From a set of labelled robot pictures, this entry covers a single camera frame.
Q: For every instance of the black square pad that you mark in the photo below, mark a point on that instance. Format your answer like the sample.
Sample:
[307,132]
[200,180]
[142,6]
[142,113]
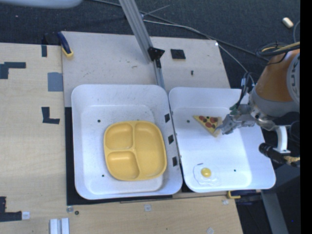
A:
[178,54]

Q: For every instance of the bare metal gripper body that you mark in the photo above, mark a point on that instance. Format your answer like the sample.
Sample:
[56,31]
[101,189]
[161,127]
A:
[246,119]

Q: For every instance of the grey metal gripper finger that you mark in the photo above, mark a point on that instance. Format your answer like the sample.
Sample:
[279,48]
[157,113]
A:
[225,122]
[229,130]

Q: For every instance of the white plastic tray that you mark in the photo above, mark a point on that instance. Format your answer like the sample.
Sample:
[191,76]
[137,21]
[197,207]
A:
[219,155]
[87,140]

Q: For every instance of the small cream cylinder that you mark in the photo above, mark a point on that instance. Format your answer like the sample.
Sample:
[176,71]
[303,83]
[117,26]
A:
[287,22]

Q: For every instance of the toy fried egg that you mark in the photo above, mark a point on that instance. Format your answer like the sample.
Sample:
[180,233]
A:
[206,172]

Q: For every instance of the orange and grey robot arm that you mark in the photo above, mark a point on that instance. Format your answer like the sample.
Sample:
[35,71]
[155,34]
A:
[273,82]

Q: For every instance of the yellow divided plate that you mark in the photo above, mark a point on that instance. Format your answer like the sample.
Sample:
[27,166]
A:
[148,145]

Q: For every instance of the black cylinder on white bracket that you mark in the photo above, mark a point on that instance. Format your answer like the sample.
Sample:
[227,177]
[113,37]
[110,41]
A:
[282,136]

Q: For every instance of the toy pizza slice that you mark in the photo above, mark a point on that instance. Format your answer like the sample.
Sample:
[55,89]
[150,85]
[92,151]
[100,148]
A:
[208,123]

